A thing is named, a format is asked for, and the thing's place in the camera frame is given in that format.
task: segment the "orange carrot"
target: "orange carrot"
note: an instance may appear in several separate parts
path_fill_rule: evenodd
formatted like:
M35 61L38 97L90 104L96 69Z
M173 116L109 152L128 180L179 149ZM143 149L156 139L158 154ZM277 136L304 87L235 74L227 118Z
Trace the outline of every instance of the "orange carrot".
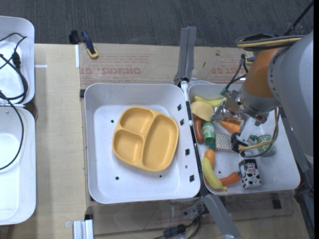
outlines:
M223 120L220 121L220 124L231 133L239 133L240 125L238 124L223 121Z
M214 162L215 162L215 151L213 151L212 149L208 149L205 151L204 153L204 157L207 157L211 167L214 167Z

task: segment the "red sausage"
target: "red sausage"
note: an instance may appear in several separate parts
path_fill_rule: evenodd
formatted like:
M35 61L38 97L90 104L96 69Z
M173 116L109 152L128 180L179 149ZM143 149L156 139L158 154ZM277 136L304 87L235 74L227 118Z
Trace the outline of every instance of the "red sausage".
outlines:
M227 177L225 178L221 178L219 179L221 181L221 183L226 186L226 185L229 185L229 184L233 184L233 183L236 183L240 180L240 176L237 172L232 172L230 175L228 175Z
M196 139L197 139L198 143L201 143L204 141L204 136L203 136L203 133L201 131L202 121L203 121L203 119L201 119L200 117L196 117L196 119L194 121L195 135L196 135Z

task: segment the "yellow plate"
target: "yellow plate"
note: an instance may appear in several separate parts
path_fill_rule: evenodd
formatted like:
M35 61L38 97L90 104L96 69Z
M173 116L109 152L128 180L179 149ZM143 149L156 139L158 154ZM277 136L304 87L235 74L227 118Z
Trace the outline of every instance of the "yellow plate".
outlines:
M171 117L144 107L130 107L115 127L112 149L126 163L158 172L170 165L178 134L178 125Z

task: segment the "gray carpet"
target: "gray carpet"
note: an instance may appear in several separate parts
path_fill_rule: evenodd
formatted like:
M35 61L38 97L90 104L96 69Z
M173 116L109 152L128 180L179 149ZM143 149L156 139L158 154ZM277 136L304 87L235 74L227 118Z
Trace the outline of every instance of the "gray carpet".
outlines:
M0 0L0 15L31 21L36 43L67 44L85 29L93 42L178 46L180 29L196 26L197 46L233 47L243 35L282 35L311 1ZM291 34L313 27L312 7Z

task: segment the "yellow banana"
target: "yellow banana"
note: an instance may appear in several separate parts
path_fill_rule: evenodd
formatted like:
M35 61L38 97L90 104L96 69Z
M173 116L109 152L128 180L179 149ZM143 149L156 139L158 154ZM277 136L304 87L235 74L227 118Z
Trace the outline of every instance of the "yellow banana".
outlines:
M227 187L224 186L221 181L218 179L216 174L213 171L213 168L210 165L210 162L207 157L204 157L201 161L201 166L204 172L204 176L208 181L209 185L216 191L227 190Z
M210 106L212 107L218 107L221 103L221 101L223 100L226 100L226 98L223 98L223 99L214 99L214 100L206 100L202 97L199 97L199 96L194 96L194 100L195 101L202 101L202 102L205 102L207 104L209 104Z

